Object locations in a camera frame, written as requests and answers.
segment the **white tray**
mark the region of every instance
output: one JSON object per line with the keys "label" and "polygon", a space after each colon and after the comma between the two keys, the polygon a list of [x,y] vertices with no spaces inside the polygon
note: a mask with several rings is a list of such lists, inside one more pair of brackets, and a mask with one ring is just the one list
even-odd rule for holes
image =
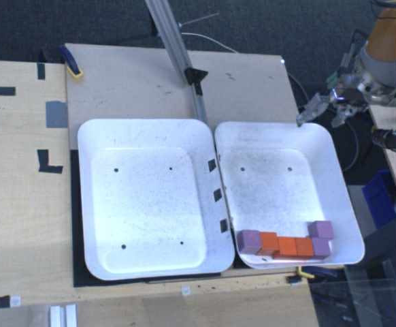
{"label": "white tray", "polygon": [[230,267],[233,240],[207,125],[93,119],[78,131],[78,150],[84,255],[94,276],[194,275]]}
{"label": "white tray", "polygon": [[314,123],[221,123],[215,132],[233,228],[308,235],[316,220],[332,222],[325,260],[273,260],[241,254],[253,268],[354,264],[364,242],[329,132]]}

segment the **wooden table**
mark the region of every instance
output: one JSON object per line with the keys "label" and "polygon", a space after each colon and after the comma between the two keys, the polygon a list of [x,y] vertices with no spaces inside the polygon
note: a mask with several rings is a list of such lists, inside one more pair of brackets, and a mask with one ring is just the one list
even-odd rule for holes
{"label": "wooden table", "polygon": [[[192,54],[199,58],[199,53]],[[65,67],[45,64],[45,75],[38,79],[36,63],[0,61],[0,87],[16,89],[15,96],[0,95],[0,296],[19,296],[23,305],[1,310],[3,319],[23,314],[18,309],[76,302],[85,311],[79,312],[79,326],[99,326],[103,316],[118,318],[117,305],[135,304],[139,315],[145,297],[181,297],[181,287],[188,285],[192,294],[184,299],[196,326],[245,326],[244,318],[255,326],[268,326],[273,318],[285,326],[318,325],[306,282],[297,287],[286,283],[293,269],[230,269],[212,279],[74,287],[69,132],[46,127],[46,102],[67,102]],[[280,83],[271,90],[284,89],[275,100],[286,98],[296,110],[287,77]],[[295,115],[288,120],[294,121]],[[39,149],[49,150],[49,164],[63,166],[61,174],[38,171]],[[145,313],[129,318],[122,321],[132,326],[140,319],[139,326],[151,326]]]}

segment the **wooden board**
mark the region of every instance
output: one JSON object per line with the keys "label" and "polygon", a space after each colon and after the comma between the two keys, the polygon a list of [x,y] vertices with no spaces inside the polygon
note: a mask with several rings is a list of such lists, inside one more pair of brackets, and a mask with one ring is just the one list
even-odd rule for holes
{"label": "wooden board", "polygon": [[[173,294],[90,300],[77,303],[77,322],[79,327],[318,327],[309,296],[308,286],[300,285],[184,297]],[[0,326],[48,327],[48,309],[48,305],[33,305],[1,310]]]}
{"label": "wooden board", "polygon": [[[36,63],[0,61],[0,87],[16,88],[15,96],[0,96],[0,296],[34,305],[178,294],[184,281],[73,287],[68,130],[46,127],[46,102],[67,101],[65,68],[45,67],[38,80]],[[49,150],[49,164],[63,166],[62,174],[38,171],[38,149]],[[293,271],[232,269],[187,284],[194,294],[281,287]]]}
{"label": "wooden board", "polygon": [[[90,119],[188,119],[191,89],[176,75],[165,49],[69,44],[84,75],[67,75],[69,144]],[[281,56],[190,51],[201,83],[208,124],[296,121],[298,109]]]}

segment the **metal pole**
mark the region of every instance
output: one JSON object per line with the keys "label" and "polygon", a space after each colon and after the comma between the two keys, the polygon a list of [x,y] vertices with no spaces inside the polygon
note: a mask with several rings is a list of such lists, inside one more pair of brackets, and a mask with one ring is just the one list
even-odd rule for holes
{"label": "metal pole", "polygon": [[[186,46],[184,45],[178,24],[172,14],[168,0],[145,0],[145,2],[159,30],[161,39],[177,75],[184,83],[190,85],[186,78],[185,71],[188,68],[193,68],[192,62],[189,59]],[[197,94],[195,86],[190,86],[190,88],[193,96],[195,116],[208,124],[203,96]]]}

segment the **wooden block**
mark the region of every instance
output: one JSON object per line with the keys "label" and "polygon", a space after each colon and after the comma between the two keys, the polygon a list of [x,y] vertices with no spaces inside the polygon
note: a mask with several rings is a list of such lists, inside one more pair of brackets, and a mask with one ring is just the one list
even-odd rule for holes
{"label": "wooden block", "polygon": [[321,237],[331,240],[334,237],[333,226],[330,221],[314,221],[308,225],[310,237]]}
{"label": "wooden block", "polygon": [[326,238],[312,237],[314,255],[312,259],[325,259],[331,255],[329,241]]}
{"label": "wooden block", "polygon": [[237,247],[240,254],[256,254],[261,248],[258,230],[242,230],[237,234]]}
{"label": "wooden block", "polygon": [[311,238],[308,237],[295,237],[297,257],[300,260],[305,260],[313,257],[314,249]]}
{"label": "wooden block", "polygon": [[279,250],[273,255],[273,259],[295,259],[297,257],[296,242],[294,237],[278,236]]}
{"label": "wooden block", "polygon": [[273,255],[280,246],[276,232],[260,232],[261,249],[257,255]]}

